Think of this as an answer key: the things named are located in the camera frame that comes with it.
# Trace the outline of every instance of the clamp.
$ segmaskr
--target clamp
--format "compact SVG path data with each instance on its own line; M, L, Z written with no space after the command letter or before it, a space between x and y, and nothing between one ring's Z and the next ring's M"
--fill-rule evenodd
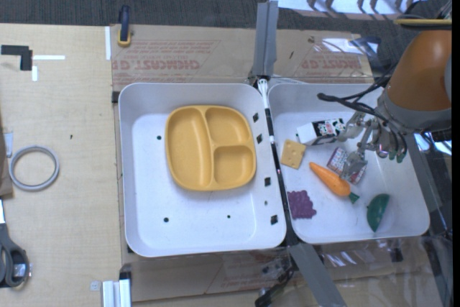
M118 22L121 29L118 31L118 45L127 47L131 44L131 32L129 31L129 6L123 5L118 14Z
M32 70L32 51L28 46L1 45L0 54L19 55L21 57L21 70Z

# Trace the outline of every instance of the purple grapes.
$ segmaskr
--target purple grapes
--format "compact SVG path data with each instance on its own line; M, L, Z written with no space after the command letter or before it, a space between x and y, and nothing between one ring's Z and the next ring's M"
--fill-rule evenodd
M311 219L316 215L316 210L313 208L313 202L307 191L287 192L287 200L293 219Z

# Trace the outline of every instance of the green toy vegetable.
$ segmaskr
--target green toy vegetable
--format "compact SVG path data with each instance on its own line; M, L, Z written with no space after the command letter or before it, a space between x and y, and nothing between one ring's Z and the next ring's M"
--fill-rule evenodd
M383 214L387 208L390 195L381 193L376 195L367 207L367 223L376 232L382 221Z

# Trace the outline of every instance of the metal ring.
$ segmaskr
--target metal ring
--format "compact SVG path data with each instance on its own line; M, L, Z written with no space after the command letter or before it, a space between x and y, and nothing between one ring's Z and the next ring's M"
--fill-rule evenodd
M29 184L24 184L20 182L17 178L16 175L14 174L14 166L16 165L16 162L19 158L24 156L25 154L29 152L43 152L49 157L51 157L52 161L54 162L55 165L55 171L53 174L43 183L37 184L37 185L29 185ZM45 146L39 146L39 145L32 145L32 146L26 146L23 147L22 149L16 151L14 155L11 157L11 161L9 162L9 175L11 176L11 179L13 180L13 184L22 189L23 191L40 191L42 189L45 189L49 185L51 185L52 182L55 181L56 177L58 176L59 173L59 161L57 155L49 149L48 147Z

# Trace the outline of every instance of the yellow clip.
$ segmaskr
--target yellow clip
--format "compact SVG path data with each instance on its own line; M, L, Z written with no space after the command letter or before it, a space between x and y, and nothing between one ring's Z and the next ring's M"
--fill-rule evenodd
M121 30L118 30L118 38L116 40L118 42L118 45L121 47L126 47L131 44L131 32L128 31L128 40L126 41L121 41Z

